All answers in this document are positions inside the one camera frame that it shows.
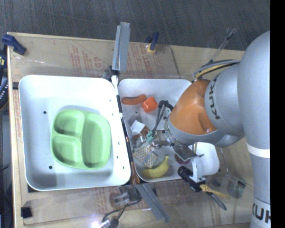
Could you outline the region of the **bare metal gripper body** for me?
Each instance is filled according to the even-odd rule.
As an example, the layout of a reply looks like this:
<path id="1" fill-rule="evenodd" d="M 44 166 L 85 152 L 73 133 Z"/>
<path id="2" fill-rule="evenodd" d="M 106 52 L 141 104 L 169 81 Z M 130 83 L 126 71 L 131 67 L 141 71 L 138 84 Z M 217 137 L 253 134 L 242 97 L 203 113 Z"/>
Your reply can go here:
<path id="1" fill-rule="evenodd" d="M 174 146 L 178 142 L 169 129 L 159 129 L 154 134 L 154 147 Z"/>

